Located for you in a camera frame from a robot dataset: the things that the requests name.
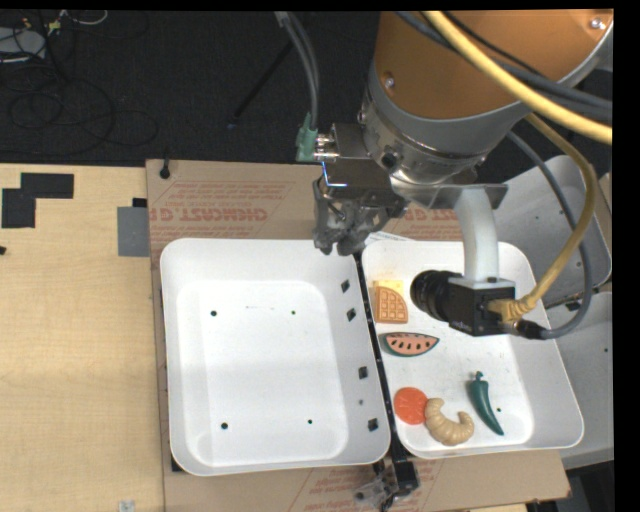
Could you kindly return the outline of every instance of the cardboard box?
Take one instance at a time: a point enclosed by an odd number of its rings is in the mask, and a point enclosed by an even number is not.
[[[172,467],[161,280],[162,249],[183,237],[308,239],[315,225],[311,183],[317,165],[172,161],[147,162],[160,423],[166,509],[261,512],[356,512],[354,491],[374,477],[371,466],[282,470],[202,478]],[[417,240],[459,240],[450,210],[410,206],[386,232]],[[555,450],[415,460],[421,486],[392,510],[462,510],[568,497],[569,482]]]

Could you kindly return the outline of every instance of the black floor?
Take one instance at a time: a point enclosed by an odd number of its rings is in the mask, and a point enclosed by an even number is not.
[[[40,29],[57,10],[0,11],[0,27]],[[70,11],[91,22],[102,11]],[[320,130],[355,122],[373,56],[377,11],[299,13],[320,67]],[[295,52],[282,60],[244,109],[229,119],[288,38],[270,11],[109,11],[98,25],[70,17],[48,38],[45,59],[0,63],[0,161],[142,165],[148,158],[294,162],[309,107]],[[581,87],[611,98],[612,74]],[[543,157],[555,148],[524,123],[516,131]],[[611,148],[560,130],[598,174]],[[531,167],[510,142],[479,169],[502,182]]]

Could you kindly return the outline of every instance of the tray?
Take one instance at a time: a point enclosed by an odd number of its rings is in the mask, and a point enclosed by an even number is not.
[[[353,258],[311,240],[161,256],[171,450],[210,476],[380,460],[390,431]]]
[[[520,297],[534,286],[531,267],[516,247],[500,243],[500,277],[516,283]],[[461,242],[380,240],[368,245],[362,264],[373,303],[373,282],[401,280],[409,322],[376,325],[380,336],[389,332],[418,332],[439,338],[437,345],[416,357],[399,357],[381,343],[389,391],[393,397],[403,387],[417,387],[428,397],[445,400],[442,412],[457,420],[468,412],[475,423],[473,437],[454,447],[435,441],[421,424],[397,420],[403,445],[422,458],[443,458],[492,452],[564,448],[576,445],[583,435],[583,420],[557,344],[509,335],[471,337],[434,320],[411,302],[413,278],[425,270],[464,271]],[[541,304],[526,318],[549,326]],[[504,430],[500,436],[477,416],[465,383],[476,371],[489,382],[490,399]]]

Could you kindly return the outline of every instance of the green chili pepper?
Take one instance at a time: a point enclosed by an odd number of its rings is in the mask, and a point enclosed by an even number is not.
[[[484,377],[482,372],[476,372],[476,378],[471,381],[471,400],[482,421],[496,434],[503,436],[504,431],[493,414],[491,402],[489,401],[489,383],[486,380],[482,380],[482,377]]]

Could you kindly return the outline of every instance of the toy watermelon slice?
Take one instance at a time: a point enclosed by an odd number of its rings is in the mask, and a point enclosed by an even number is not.
[[[380,338],[391,352],[404,357],[424,354],[440,341],[434,336],[414,332],[390,332],[382,334]]]

